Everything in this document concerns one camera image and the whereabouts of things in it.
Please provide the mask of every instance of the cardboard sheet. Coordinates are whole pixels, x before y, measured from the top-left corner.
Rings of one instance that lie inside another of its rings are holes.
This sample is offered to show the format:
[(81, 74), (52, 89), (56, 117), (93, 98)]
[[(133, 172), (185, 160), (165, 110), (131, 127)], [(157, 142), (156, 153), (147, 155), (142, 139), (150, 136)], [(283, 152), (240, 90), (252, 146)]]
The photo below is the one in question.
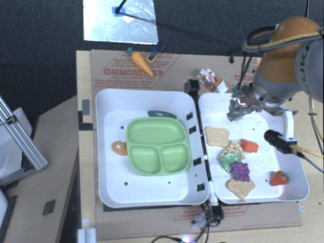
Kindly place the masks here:
[[(243, 84), (253, 80), (253, 74), (260, 62), (252, 59)], [(228, 92), (240, 77), (242, 58), (229, 63), (228, 57), (158, 54), (151, 66), (154, 76), (150, 77), (138, 69), (127, 52), (91, 51), (92, 110), (95, 113), (95, 98), (105, 88), (181, 91), (188, 79), (195, 79), (204, 67), (219, 75)], [(199, 93), (208, 90), (200, 88)], [(93, 125), (96, 127), (95, 114)], [(201, 212), (200, 206), (110, 209), (105, 207), (98, 195), (97, 135), (94, 132), (95, 202), (97, 239), (132, 238), (199, 232), (191, 220)], [(261, 228), (290, 227), (302, 225), (295, 202), (277, 202), (256, 205), (224, 206), (225, 218), (211, 231), (231, 231)]]

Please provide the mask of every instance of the blue clip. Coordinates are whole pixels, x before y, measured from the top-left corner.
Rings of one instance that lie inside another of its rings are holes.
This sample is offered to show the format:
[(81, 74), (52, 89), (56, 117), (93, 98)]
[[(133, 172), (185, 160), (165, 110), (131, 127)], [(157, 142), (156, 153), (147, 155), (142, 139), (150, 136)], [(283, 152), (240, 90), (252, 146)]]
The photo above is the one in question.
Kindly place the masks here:
[(111, 9), (112, 9), (112, 13), (114, 14), (114, 16), (116, 16), (116, 17), (121, 17), (121, 16), (123, 16), (122, 14), (125, 14), (125, 13), (126, 13), (125, 8), (122, 7), (122, 8), (120, 9), (120, 13), (117, 14), (117, 13), (115, 12), (117, 8), (118, 8), (118, 6), (114, 6), (114, 7), (111, 8)]
[(147, 57), (146, 57), (146, 61), (147, 61), (148, 63), (153, 63), (153, 62), (156, 60), (156, 58), (157, 58), (157, 53), (158, 53), (159, 49), (160, 49), (163, 45), (164, 45), (164, 44), (163, 44), (162, 42), (158, 42), (158, 43), (156, 44), (156, 46), (154, 47), (153, 51), (150, 52), (150, 53), (147, 55)]

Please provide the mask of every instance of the orange toy food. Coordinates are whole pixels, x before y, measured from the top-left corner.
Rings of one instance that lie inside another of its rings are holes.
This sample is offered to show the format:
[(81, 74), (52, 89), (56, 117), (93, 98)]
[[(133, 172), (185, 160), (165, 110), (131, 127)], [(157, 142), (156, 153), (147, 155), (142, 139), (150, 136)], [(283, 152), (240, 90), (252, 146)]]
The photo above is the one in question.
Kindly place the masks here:
[(127, 155), (127, 148), (126, 148), (126, 142), (122, 141), (115, 141), (112, 146), (112, 150), (117, 153), (118, 155), (125, 156)]
[(149, 65), (146, 63), (145, 59), (139, 52), (134, 52), (133, 48), (128, 48), (127, 51), (132, 54), (133, 62), (144, 72), (148, 73), (150, 76), (153, 76), (153, 72)]
[(252, 142), (250, 140), (246, 140), (246, 139), (241, 139), (241, 147), (242, 149), (246, 150), (246, 151), (250, 151), (250, 152), (254, 152), (257, 153), (259, 146), (257, 143)]
[(288, 184), (288, 179), (282, 171), (277, 171), (275, 172), (274, 177), (272, 178), (270, 184), (273, 186)]

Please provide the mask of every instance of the metal plate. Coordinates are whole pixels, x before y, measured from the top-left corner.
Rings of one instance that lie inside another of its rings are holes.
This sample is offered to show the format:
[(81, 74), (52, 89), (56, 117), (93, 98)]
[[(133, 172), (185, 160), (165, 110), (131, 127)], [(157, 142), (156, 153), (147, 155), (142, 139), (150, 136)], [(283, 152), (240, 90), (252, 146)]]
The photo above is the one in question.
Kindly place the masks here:
[(153, 0), (84, 0), (86, 41), (156, 44), (158, 42)]

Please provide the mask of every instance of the toy bread slice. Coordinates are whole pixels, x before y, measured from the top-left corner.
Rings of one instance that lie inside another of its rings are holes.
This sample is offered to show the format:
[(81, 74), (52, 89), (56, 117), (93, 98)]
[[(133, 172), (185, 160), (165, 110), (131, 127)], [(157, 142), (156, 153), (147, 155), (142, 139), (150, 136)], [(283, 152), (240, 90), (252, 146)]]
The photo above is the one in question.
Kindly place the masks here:
[(229, 146), (224, 150), (221, 156), (225, 156), (229, 152), (236, 152), (241, 155), (242, 159), (244, 158), (244, 151), (241, 145), (238, 144), (235, 140), (233, 140), (231, 144), (229, 144)]
[(205, 134), (207, 137), (207, 144), (209, 146), (220, 146), (220, 147), (228, 146), (229, 131), (227, 129), (207, 126), (205, 128)]
[(229, 180), (226, 184), (228, 190), (233, 192), (240, 199), (247, 197), (249, 192), (254, 188), (254, 183), (250, 180), (246, 181), (235, 181), (233, 178)]

